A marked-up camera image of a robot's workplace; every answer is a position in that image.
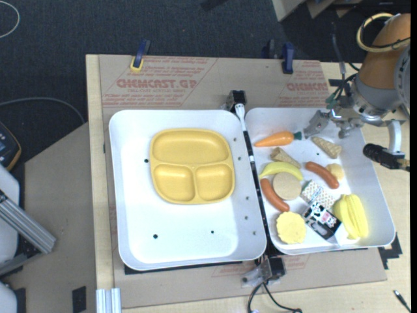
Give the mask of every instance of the toy carrot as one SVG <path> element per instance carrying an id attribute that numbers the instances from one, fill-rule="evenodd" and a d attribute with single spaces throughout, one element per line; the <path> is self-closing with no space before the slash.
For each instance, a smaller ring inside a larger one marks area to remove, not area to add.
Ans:
<path id="1" fill-rule="evenodd" d="M 256 147 L 269 147 L 269 146 L 284 146 L 289 145 L 294 139 L 301 139 L 301 132 L 292 133 L 289 131 L 281 131 L 272 134 L 262 140 L 259 140 L 254 145 Z"/>

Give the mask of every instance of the toy bread slice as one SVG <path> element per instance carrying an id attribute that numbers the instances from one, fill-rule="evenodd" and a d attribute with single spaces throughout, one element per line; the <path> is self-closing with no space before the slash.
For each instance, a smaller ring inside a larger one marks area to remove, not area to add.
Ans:
<path id="1" fill-rule="evenodd" d="M 324 140 L 320 137 L 311 137 L 311 140 L 332 159 L 336 159 L 341 152 L 342 147 L 340 145 L 336 145 L 328 140 Z"/>
<path id="2" fill-rule="evenodd" d="M 275 147 L 271 152 L 271 159 L 274 161 L 282 161 L 282 162 L 288 162 L 289 164 L 292 164 L 296 166 L 297 168 L 301 168 L 301 164 L 293 159 L 290 155 L 288 155 L 287 152 L 285 152 L 281 147 Z"/>

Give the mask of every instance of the toy sausage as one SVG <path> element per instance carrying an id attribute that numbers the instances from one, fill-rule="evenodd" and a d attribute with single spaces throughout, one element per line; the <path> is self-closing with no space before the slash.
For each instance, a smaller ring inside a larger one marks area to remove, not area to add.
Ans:
<path id="1" fill-rule="evenodd" d="M 279 211 L 287 212 L 289 211 L 289 205 L 285 203 L 272 188 L 272 185 L 268 179 L 261 179 L 261 189 L 264 193 L 267 200 Z"/>
<path id="2" fill-rule="evenodd" d="M 320 176 L 322 179 L 324 179 L 327 183 L 327 185 L 331 189 L 337 189 L 339 188 L 339 181 L 336 179 L 332 173 L 330 173 L 326 168 L 323 166 L 317 164 L 316 162 L 309 161 L 306 163 L 306 169 L 309 171 L 312 171 L 313 173 L 316 173 L 318 176 Z"/>

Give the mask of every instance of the white tray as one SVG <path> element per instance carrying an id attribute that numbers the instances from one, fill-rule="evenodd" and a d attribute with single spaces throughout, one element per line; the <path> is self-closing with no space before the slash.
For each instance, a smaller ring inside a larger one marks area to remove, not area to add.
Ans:
<path id="1" fill-rule="evenodd" d="M 250 110 L 246 115 L 246 125 L 252 145 L 258 140 L 281 130 L 302 132 L 308 126 L 309 120 L 317 110 L 317 108 L 254 108 Z M 301 163 L 304 183 L 312 179 L 323 187 L 327 187 L 326 183 L 318 175 L 304 169 L 305 162 L 315 161 L 323 166 L 329 163 L 341 164 L 345 171 L 345 178 L 340 182 L 338 189 L 331 190 L 327 188 L 326 191 L 335 198 L 339 198 L 342 194 L 350 193 L 360 197 L 369 222 L 369 235 L 358 241 L 346 239 L 339 242 L 341 245 L 332 245 L 307 227 L 306 239 L 302 244 L 285 244 L 278 237 L 276 230 L 276 219 L 280 212 L 263 197 L 271 241 L 278 250 L 285 254 L 295 255 L 385 246 L 394 240 L 394 223 L 373 164 L 362 153 L 365 141 L 361 130 L 353 130 L 351 135 L 344 139 L 338 138 L 338 131 L 339 128 L 330 122 L 318 135 L 342 146 L 343 150 L 339 158 L 335 160 L 327 156 L 311 140 L 306 140 L 304 134 L 303 140 L 295 140 L 290 145 L 283 146 L 283 149 Z M 273 147 L 253 147 L 258 173 L 261 173 L 264 166 L 271 162 L 270 152 L 272 149 Z M 307 207 L 306 202 L 301 197 L 289 201 L 289 205 L 291 211 L 296 213 L 302 213 Z"/>
<path id="2" fill-rule="evenodd" d="M 156 193 L 152 137 L 169 128 L 206 128 L 229 143 L 235 189 L 224 201 L 179 205 Z M 266 237 L 239 120 L 224 110 L 123 110 L 109 122 L 119 253 L 139 271 L 255 260 Z"/>

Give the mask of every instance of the yellow divided plate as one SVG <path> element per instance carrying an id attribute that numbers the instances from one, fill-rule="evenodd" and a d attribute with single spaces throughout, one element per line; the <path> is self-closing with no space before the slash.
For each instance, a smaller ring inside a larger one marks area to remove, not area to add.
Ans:
<path id="1" fill-rule="evenodd" d="M 171 203 L 214 203 L 230 197 L 235 188 L 229 144 L 212 130 L 174 128 L 157 133 L 150 162 L 157 193 Z"/>

